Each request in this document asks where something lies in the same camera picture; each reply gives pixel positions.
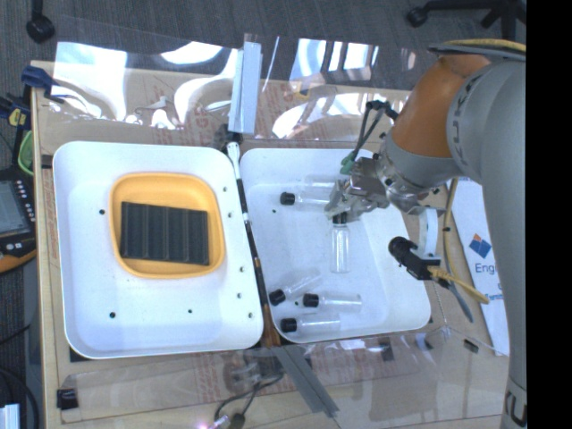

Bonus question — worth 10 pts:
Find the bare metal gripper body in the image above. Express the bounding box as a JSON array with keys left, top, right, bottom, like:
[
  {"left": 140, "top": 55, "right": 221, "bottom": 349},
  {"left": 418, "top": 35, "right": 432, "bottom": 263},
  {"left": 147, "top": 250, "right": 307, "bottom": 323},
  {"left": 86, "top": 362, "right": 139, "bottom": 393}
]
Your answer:
[{"left": 349, "top": 156, "right": 433, "bottom": 213}]

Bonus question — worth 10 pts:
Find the clear plastic bottle black cap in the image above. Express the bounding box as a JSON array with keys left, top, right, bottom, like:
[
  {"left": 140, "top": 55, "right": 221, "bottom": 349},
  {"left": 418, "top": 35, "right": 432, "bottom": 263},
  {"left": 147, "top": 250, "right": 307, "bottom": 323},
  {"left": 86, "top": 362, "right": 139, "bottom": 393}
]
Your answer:
[
  {"left": 303, "top": 173, "right": 346, "bottom": 192},
  {"left": 302, "top": 291, "right": 364, "bottom": 313},
  {"left": 280, "top": 312, "right": 342, "bottom": 334},
  {"left": 329, "top": 213, "right": 353, "bottom": 275},
  {"left": 268, "top": 273, "right": 324, "bottom": 307},
  {"left": 279, "top": 186, "right": 335, "bottom": 207}
]

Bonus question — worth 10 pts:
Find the white plastic tray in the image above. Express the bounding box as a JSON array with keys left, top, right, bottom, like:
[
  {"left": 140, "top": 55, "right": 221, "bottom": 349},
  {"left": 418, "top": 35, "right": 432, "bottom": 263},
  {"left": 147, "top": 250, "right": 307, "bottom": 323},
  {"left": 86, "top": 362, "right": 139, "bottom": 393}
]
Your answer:
[
  {"left": 52, "top": 139, "right": 265, "bottom": 360},
  {"left": 239, "top": 147, "right": 433, "bottom": 345}
]

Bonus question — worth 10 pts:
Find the thin black and white rod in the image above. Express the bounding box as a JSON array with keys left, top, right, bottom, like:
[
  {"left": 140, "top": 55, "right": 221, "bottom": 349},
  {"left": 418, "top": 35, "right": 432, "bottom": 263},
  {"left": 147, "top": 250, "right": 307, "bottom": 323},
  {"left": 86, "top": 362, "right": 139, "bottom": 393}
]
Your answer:
[{"left": 225, "top": 141, "right": 274, "bottom": 346}]

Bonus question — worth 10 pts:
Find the yellow rounded square bowl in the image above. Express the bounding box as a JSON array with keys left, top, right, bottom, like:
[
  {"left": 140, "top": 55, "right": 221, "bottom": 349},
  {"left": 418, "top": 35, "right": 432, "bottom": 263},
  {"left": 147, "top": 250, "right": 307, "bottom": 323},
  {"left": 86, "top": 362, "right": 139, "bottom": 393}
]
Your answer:
[{"left": 108, "top": 172, "right": 226, "bottom": 281}]

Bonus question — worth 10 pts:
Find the black ribbed rectangular insert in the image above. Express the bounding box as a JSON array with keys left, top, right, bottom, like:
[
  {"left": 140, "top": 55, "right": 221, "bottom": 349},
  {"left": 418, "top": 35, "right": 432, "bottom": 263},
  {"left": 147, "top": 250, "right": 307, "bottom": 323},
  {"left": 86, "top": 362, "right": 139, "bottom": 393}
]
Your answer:
[{"left": 119, "top": 200, "right": 212, "bottom": 267}]

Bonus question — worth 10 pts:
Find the brown cardboard board red print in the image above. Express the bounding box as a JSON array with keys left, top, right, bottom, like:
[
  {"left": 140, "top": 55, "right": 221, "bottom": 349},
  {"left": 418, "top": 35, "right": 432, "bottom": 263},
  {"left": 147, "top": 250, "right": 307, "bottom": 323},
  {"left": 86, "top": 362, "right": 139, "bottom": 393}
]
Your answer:
[{"left": 31, "top": 60, "right": 511, "bottom": 425}]

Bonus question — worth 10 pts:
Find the black cylinder on white bracket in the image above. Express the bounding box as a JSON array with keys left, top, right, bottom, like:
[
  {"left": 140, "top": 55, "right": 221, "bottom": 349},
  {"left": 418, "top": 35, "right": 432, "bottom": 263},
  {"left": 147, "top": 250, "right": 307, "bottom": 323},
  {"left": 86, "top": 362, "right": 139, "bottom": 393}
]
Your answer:
[{"left": 387, "top": 207, "right": 444, "bottom": 282}]

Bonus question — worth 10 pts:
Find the black block with thin wires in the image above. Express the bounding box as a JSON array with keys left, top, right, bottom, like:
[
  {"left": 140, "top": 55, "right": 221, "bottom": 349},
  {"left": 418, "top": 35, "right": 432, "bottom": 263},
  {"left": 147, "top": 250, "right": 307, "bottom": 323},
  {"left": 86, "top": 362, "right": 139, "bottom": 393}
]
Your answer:
[
  {"left": 230, "top": 355, "right": 285, "bottom": 391},
  {"left": 211, "top": 123, "right": 243, "bottom": 152}
]

